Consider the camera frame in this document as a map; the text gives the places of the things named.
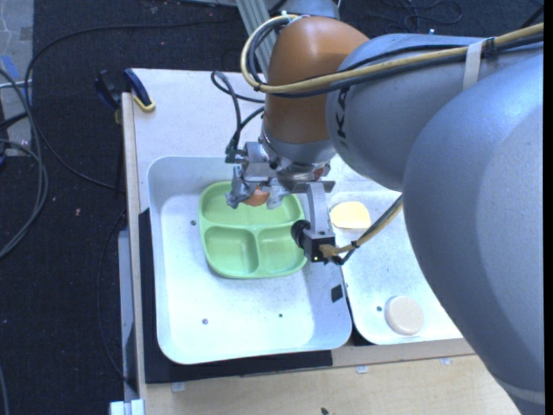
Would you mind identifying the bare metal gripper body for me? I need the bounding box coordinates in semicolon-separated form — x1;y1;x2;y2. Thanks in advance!
235;141;333;191

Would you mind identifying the orange toy food piece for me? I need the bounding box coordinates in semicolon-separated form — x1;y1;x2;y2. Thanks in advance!
243;186;271;208

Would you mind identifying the green divided plate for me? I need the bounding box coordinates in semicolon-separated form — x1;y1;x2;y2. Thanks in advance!
198;181;309;280

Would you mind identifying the yellow flat slice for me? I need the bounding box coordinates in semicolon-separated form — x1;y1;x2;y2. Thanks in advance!
329;201;372;232

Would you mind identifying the white plastic tray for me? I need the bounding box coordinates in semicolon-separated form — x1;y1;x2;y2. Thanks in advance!
324;165;466;347
146;155;353;366

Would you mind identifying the cream round biscuit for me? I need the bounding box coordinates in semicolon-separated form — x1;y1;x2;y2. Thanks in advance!
384;295;426;337

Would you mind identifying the pale wood board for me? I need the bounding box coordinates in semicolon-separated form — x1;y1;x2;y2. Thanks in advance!
121;67;524;415

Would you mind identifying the black cylinder on white bracket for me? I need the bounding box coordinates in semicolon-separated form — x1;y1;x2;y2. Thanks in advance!
290;181;337;265

